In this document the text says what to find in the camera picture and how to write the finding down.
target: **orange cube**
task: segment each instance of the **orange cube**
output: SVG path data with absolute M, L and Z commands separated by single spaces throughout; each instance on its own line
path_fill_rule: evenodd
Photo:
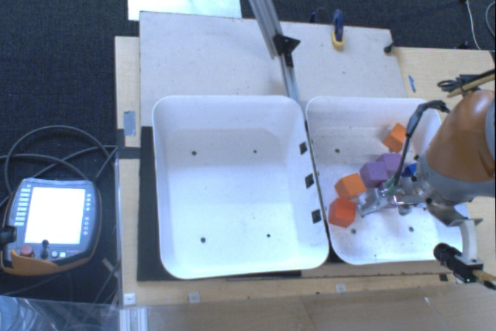
M 399 153 L 403 148 L 403 142 L 406 137 L 406 128 L 400 123 L 396 123 L 393 130 L 389 133 L 383 144 L 391 149 L 393 152 Z
M 367 190 L 358 173 L 342 177 L 334 185 L 340 198 L 355 198 Z
M 347 228 L 355 222 L 357 204 L 344 198 L 337 198 L 329 206 L 329 223 Z

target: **screen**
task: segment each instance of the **screen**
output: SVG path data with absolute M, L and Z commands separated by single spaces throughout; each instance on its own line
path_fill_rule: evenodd
M 79 244 L 84 193 L 84 189 L 33 188 L 26 243 Z

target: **red button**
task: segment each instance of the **red button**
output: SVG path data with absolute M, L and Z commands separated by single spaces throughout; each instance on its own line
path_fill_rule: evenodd
M 33 257 L 33 247 L 30 246 L 29 244 L 24 244 L 24 246 L 21 247 L 21 257 Z

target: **purple cube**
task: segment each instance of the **purple cube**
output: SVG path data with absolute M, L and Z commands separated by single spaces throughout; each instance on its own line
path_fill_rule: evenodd
M 392 177 L 401 163 L 401 155 L 399 153 L 385 153 L 377 159 L 379 162 L 383 162 L 386 166 L 386 172 L 388 177 Z
M 388 179 L 386 165 L 382 161 L 365 163 L 360 169 L 360 176 L 362 177 L 365 186 L 368 188 L 375 188 L 376 186 L 379 186 L 381 182 Z

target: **black carpet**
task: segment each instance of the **black carpet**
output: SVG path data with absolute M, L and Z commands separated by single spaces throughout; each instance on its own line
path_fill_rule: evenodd
M 484 24 L 484 11 L 492 1 L 470 2 L 476 38 L 483 49 L 494 49 Z M 241 3 L 243 16 L 251 17 L 247 0 Z M 468 47 L 475 48 L 467 7 L 458 0 L 274 0 L 274 4 L 281 20 L 308 21 L 319 8 L 329 14 L 340 8 L 345 24 L 389 28 L 400 46 L 451 48 L 467 41 Z M 490 20 L 494 27 L 494 9 Z M 127 20 L 127 0 L 0 0 L 0 154 L 7 153 L 24 133 L 52 124 L 77 126 L 103 143 L 115 144 L 113 40 L 137 32 L 137 24 Z M 40 138 L 21 149 L 69 154 L 86 144 L 67 135 Z M 98 156 L 89 157 L 81 167 L 94 175 L 101 161 Z M 32 171 L 29 164 L 13 166 L 12 184 Z M 109 274 L 102 259 L 116 261 L 110 170 L 99 187 L 105 221 L 94 260 L 22 296 L 83 302 L 97 297 Z M 0 182 L 0 200 L 5 195 Z M 32 284 L 31 279 L 0 275 L 0 293 Z M 98 300 L 103 302 L 114 287 L 110 283 Z

